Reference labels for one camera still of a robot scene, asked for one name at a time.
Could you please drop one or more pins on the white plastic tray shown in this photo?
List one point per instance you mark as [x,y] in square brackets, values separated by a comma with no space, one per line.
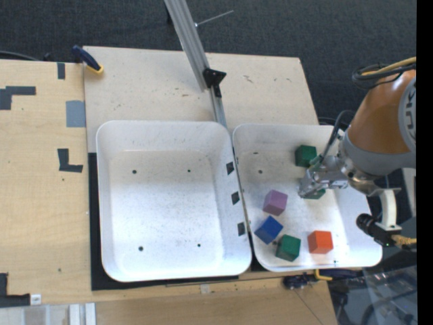
[169,208]
[291,222]

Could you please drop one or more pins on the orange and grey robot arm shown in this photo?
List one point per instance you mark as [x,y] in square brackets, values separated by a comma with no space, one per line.
[379,127]

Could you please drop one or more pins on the black cylinder on white bracket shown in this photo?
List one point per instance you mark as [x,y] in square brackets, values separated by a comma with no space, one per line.
[388,208]

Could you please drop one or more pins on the purple cube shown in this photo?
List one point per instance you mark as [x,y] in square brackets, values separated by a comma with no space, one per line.
[275,201]

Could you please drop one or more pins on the blue cube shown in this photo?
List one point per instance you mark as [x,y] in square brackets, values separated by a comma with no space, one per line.
[269,229]

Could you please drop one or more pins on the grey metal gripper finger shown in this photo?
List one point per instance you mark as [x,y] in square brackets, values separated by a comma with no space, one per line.
[308,188]

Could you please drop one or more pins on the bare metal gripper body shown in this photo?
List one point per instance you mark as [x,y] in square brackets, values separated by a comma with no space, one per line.
[333,171]

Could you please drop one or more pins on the orange cube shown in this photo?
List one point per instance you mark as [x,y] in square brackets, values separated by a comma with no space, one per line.
[320,242]

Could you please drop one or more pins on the pale wood board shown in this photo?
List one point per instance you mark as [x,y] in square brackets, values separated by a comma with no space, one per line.
[152,86]

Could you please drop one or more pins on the green cube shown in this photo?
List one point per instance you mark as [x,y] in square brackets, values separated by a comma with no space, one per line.
[288,247]
[318,194]
[304,156]

